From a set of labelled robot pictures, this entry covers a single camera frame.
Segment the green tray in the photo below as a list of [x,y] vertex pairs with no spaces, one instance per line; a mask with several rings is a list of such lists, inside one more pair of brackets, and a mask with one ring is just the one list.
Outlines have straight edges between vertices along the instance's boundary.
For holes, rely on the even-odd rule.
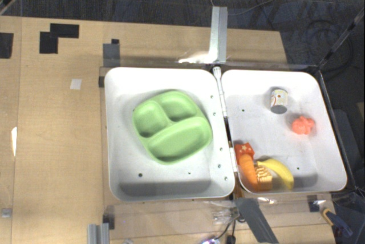
[[133,127],[150,156],[162,164],[184,160],[205,148],[212,129],[196,103],[180,91],[169,91],[139,104]]

